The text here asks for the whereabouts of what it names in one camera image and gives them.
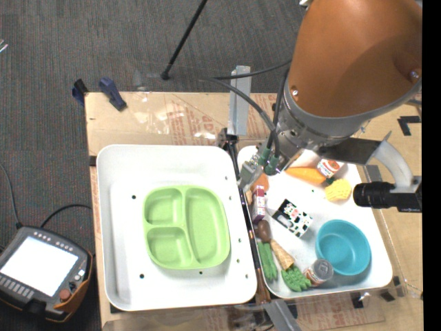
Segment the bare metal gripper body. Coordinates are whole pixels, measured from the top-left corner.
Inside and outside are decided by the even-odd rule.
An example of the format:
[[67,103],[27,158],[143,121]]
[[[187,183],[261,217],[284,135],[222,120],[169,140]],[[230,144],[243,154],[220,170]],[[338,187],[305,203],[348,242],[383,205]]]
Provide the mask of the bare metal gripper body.
[[270,134],[257,152],[244,161],[241,177],[259,177],[260,174],[275,175],[288,168],[304,150],[316,151],[324,145],[333,145],[336,137],[309,130],[279,130]]

